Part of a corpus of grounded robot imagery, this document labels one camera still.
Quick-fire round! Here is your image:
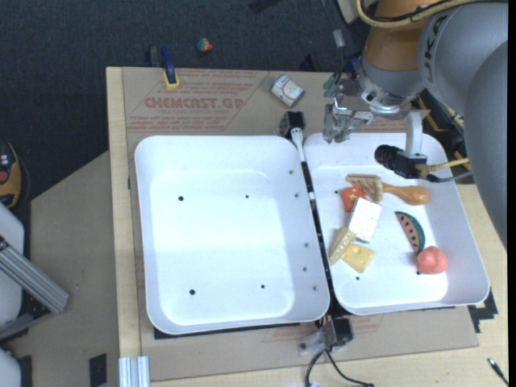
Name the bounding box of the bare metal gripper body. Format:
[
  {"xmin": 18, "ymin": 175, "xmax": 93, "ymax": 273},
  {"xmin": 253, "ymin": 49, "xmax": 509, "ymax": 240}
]
[{"xmin": 331, "ymin": 78, "xmax": 412, "ymax": 127}]

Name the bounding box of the small white can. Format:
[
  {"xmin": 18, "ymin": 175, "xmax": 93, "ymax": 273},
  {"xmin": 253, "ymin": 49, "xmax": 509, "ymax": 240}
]
[{"xmin": 270, "ymin": 73, "xmax": 306, "ymax": 109}]

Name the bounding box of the tan toy waffle slice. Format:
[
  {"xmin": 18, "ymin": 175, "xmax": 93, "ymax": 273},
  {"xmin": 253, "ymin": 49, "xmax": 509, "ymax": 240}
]
[{"xmin": 345, "ymin": 173, "xmax": 385, "ymax": 203}]

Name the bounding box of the white and blue carton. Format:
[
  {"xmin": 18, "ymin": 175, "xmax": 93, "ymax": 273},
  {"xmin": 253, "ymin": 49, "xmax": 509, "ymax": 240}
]
[{"xmin": 347, "ymin": 197, "xmax": 384, "ymax": 244}]

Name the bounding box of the thin black and white rod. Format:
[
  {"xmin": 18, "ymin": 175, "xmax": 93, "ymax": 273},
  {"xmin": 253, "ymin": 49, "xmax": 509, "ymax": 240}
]
[{"xmin": 290, "ymin": 128, "xmax": 336, "ymax": 318}]

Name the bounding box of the brown cardboard board red print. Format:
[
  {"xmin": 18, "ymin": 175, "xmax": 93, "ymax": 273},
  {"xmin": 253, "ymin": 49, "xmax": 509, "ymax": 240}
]
[{"xmin": 120, "ymin": 67, "xmax": 481, "ymax": 382}]

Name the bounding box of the toy watermelon slice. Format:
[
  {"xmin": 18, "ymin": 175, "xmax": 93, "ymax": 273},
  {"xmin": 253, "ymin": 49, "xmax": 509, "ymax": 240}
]
[{"xmin": 393, "ymin": 210, "xmax": 427, "ymax": 256}]

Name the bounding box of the yellow cheese wedge with holes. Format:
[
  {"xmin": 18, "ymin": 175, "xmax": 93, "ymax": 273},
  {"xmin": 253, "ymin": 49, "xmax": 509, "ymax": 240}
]
[{"xmin": 340, "ymin": 243, "xmax": 375, "ymax": 274}]

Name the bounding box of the white plastic tray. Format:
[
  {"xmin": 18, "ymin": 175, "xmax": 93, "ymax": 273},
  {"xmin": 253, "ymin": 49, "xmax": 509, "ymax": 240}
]
[
  {"xmin": 133, "ymin": 135, "xmax": 332, "ymax": 335},
  {"xmin": 302, "ymin": 131, "xmax": 491, "ymax": 316}
]

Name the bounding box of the pink rounded lump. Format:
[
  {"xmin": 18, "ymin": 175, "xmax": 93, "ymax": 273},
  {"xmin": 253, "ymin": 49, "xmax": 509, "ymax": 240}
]
[{"xmin": 416, "ymin": 245, "xmax": 450, "ymax": 276}]

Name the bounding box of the black cylinder on white bracket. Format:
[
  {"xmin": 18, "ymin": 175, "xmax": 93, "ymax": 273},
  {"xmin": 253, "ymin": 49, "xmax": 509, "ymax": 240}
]
[{"xmin": 373, "ymin": 110, "xmax": 430, "ymax": 180}]

